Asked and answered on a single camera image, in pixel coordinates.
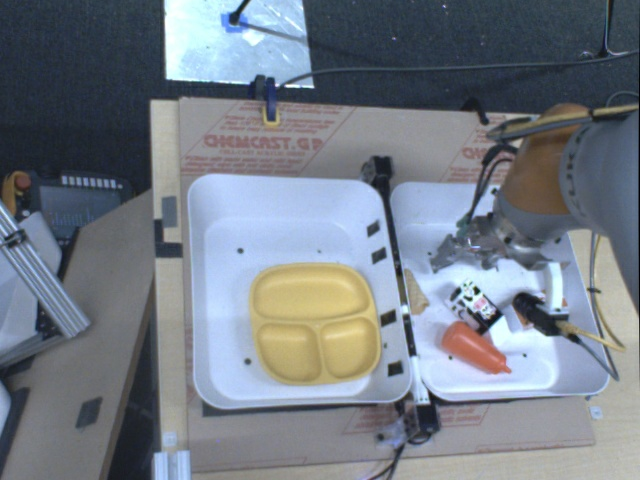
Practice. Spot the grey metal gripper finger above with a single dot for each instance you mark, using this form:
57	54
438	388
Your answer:
491	263
446	254

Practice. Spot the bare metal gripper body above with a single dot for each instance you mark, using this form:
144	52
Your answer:
500	240

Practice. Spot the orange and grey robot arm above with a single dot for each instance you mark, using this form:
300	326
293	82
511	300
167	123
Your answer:
550	178

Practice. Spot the black and white cow-print carton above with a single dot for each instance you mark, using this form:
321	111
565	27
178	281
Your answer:
472	302

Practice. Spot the thin black and white rod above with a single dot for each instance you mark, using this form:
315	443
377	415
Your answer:
400	273

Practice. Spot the orange squeeze bottle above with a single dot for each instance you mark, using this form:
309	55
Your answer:
470	345

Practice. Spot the white plastic tray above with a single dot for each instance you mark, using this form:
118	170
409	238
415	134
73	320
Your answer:
530	368
230	208

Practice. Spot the yellow divided plate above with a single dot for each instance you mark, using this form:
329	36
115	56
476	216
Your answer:
310	298

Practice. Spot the brown cardboard board, red print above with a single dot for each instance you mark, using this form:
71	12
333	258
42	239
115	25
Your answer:
320	138

